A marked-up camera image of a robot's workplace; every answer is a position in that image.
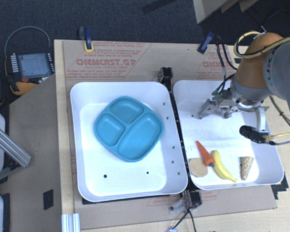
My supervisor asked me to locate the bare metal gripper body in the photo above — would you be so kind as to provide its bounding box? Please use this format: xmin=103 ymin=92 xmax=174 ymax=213
xmin=215 ymin=92 xmax=263 ymax=114

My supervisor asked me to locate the white plastic tray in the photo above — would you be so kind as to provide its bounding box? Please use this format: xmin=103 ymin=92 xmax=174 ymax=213
xmin=70 ymin=81 xmax=189 ymax=203
xmin=173 ymin=79 xmax=285 ymax=191

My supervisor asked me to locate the thin black rod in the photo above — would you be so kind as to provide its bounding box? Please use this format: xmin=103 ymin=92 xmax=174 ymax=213
xmin=166 ymin=80 xmax=192 ymax=192

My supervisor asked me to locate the orange carrot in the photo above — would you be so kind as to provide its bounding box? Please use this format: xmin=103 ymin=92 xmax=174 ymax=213
xmin=196 ymin=140 xmax=216 ymax=168

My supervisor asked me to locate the yellow banana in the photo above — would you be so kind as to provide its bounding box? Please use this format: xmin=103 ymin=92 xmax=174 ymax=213
xmin=211 ymin=149 xmax=238 ymax=183

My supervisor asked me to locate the beige ice cream cone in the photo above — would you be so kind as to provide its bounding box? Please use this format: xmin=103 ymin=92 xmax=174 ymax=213
xmin=239 ymin=156 xmax=255 ymax=181

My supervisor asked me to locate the tan round biscuit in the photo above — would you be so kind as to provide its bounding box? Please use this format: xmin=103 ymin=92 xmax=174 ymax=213
xmin=188 ymin=158 xmax=209 ymax=178

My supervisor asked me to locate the blue divided plate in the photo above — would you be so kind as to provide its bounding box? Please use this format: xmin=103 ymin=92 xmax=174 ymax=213
xmin=94 ymin=96 xmax=165 ymax=163

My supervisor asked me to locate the brown cardboard board red print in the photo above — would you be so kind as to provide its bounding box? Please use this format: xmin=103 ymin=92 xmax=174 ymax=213
xmin=62 ymin=40 xmax=278 ymax=231

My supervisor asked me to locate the black cylinder on white bracket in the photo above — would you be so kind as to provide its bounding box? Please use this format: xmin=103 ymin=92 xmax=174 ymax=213
xmin=239 ymin=106 xmax=270 ymax=145

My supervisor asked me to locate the black block with thin wires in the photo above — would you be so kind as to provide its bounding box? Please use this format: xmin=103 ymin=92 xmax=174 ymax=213
xmin=156 ymin=67 xmax=173 ymax=84
xmin=183 ymin=191 xmax=203 ymax=208

